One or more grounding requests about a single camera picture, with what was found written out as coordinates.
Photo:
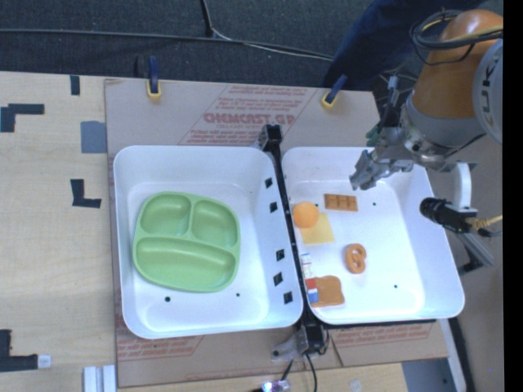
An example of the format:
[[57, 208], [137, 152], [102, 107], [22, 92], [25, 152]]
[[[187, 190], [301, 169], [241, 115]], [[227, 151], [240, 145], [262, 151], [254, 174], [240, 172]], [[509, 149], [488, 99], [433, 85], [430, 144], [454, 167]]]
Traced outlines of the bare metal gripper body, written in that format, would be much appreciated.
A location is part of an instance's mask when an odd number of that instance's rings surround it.
[[373, 172], [411, 172], [414, 165], [441, 171], [447, 166], [449, 149], [411, 126], [382, 127], [374, 142]]

